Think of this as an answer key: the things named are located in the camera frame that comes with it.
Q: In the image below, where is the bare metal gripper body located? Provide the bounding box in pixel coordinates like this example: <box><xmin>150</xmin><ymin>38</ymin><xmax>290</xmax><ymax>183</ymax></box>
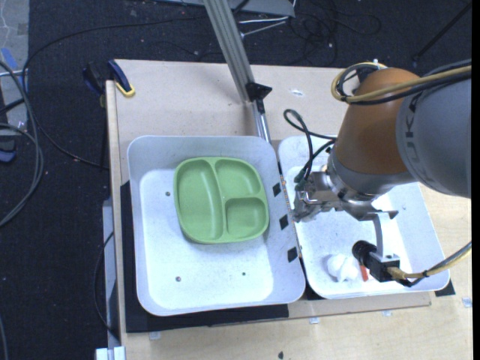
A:
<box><xmin>298</xmin><ymin>170</ymin><xmax>377</xmax><ymax>221</ymax></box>

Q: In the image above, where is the white plastic tray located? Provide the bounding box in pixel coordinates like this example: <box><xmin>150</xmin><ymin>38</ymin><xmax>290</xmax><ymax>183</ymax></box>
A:
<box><xmin>277</xmin><ymin>134</ymin><xmax>452</xmax><ymax>301</ymax></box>
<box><xmin>126</xmin><ymin>134</ymin><xmax>307</xmax><ymax>317</ymax></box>

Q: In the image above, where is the white crumpled lump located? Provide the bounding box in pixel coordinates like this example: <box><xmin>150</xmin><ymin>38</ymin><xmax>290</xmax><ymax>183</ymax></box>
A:
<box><xmin>325</xmin><ymin>253</ymin><xmax>361</xmax><ymax>283</ymax></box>

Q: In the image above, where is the green divided plate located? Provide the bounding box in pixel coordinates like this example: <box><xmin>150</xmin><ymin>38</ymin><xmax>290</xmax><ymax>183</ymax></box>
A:
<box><xmin>172</xmin><ymin>156</ymin><xmax>271</xmax><ymax>245</ymax></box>

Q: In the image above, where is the pale wood board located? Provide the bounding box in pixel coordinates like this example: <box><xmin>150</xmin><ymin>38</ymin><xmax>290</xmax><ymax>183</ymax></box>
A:
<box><xmin>112</xmin><ymin>58</ymin><xmax>432</xmax><ymax>320</ymax></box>

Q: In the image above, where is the black cylinder on white bracket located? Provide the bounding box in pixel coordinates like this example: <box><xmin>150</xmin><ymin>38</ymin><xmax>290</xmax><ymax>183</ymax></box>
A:
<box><xmin>351</xmin><ymin>209</ymin><xmax>401</xmax><ymax>284</ymax></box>

